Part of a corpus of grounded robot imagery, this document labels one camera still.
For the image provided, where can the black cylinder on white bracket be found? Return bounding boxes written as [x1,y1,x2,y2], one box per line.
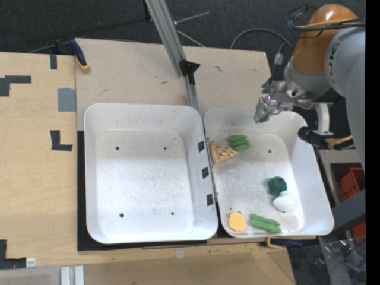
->
[297,102,335,148]

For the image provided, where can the white plastic tray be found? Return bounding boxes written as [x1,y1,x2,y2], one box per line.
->
[203,107,335,239]
[84,102,220,245]

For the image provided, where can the white toy egg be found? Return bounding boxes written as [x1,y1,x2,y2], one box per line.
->
[272,192,298,213]

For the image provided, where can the toy pizza slice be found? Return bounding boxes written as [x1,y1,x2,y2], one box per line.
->
[209,140,240,165]

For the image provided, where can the dark green toy broccoli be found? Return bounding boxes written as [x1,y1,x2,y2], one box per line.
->
[266,176,288,196]

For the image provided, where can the flat brown cardboard board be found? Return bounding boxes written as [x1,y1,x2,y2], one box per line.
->
[75,37,317,251]

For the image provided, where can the green toy bean pods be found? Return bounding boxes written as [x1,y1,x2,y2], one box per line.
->
[249,213,282,235]
[227,134,252,152]

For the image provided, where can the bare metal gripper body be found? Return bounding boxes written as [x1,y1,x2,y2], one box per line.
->
[266,80,316,110]

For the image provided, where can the yellow toy biscuit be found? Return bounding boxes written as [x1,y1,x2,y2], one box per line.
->
[228,211,248,232]

